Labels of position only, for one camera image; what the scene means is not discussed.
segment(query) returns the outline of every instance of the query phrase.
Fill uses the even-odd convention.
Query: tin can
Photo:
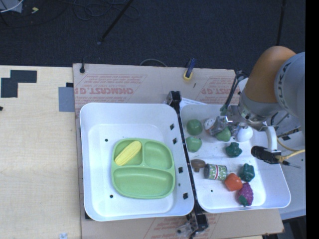
[[[204,177],[210,180],[223,181],[227,176],[227,167],[225,165],[206,164],[204,167]]]

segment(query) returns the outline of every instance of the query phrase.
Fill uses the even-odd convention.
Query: corn cob
[[[136,156],[136,154],[142,148],[142,144],[140,141],[133,141],[128,146],[126,146],[120,154],[115,158],[114,162],[117,165],[125,165],[132,158]]]

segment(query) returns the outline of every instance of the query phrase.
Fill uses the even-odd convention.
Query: green plate
[[[142,143],[142,149],[125,165],[117,165],[114,159],[135,140]],[[160,141],[144,138],[126,138],[118,141],[113,148],[111,166],[113,186],[126,197],[164,198],[175,187],[173,155]]]

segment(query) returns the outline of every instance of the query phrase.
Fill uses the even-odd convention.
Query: cardboard
[[[90,102],[163,103],[170,91],[180,91],[183,98],[206,104],[224,104],[235,74],[233,70],[194,68],[189,81],[183,79],[185,68],[98,65],[73,65],[75,114],[79,164],[82,238],[84,239],[181,239],[176,231],[186,217],[162,217],[97,222],[88,219],[83,205],[83,173],[79,112]],[[231,104],[238,104],[236,90]],[[195,238],[225,239],[277,234],[284,231],[277,209],[222,214],[206,214],[209,227]]]

